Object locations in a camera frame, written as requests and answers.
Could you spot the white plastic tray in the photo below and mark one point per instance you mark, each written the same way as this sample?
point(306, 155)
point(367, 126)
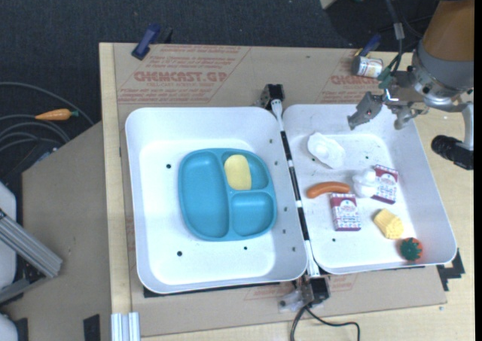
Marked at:
point(158, 196)
point(414, 189)

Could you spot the orange toy sausage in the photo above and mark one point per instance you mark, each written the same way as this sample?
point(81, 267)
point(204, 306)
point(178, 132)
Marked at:
point(327, 189)

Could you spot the yellow oval toy food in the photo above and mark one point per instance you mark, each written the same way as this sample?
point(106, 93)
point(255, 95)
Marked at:
point(238, 172)

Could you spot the brown cardboard board red print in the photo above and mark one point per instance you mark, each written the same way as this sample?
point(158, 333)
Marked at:
point(226, 68)

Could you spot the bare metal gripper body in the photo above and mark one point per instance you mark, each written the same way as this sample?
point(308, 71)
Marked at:
point(433, 98)

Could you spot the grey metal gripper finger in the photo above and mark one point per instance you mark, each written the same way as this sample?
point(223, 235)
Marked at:
point(364, 110)
point(403, 116)

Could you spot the white toy fried egg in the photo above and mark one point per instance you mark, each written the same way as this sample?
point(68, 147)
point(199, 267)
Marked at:
point(325, 150)

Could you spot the white toy bottle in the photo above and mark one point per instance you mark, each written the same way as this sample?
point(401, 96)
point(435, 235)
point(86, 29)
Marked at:
point(363, 183)

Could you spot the small white and yellow can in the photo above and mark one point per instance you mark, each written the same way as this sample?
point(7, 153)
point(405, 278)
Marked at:
point(368, 66)

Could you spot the black cylinder on white bracket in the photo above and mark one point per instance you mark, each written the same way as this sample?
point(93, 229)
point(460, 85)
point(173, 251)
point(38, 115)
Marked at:
point(453, 149)

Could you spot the yellow toy fries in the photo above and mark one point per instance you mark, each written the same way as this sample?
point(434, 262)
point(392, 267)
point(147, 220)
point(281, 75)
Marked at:
point(389, 223)

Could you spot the thin black and white rod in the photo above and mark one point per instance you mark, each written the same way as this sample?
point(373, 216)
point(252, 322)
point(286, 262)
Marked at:
point(291, 166)

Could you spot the red and white carton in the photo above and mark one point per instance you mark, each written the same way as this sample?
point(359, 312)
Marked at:
point(385, 183)
point(345, 212)

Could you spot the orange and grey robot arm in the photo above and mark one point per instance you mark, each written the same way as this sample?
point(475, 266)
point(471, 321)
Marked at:
point(450, 27)

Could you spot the blue divided plate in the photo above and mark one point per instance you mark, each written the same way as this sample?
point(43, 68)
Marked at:
point(205, 196)

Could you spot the orange toy fruit green top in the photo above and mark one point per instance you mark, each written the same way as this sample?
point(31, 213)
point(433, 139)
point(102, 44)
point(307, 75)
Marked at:
point(411, 250)

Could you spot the orange toy carrot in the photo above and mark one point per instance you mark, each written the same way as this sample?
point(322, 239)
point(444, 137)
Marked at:
point(54, 114)

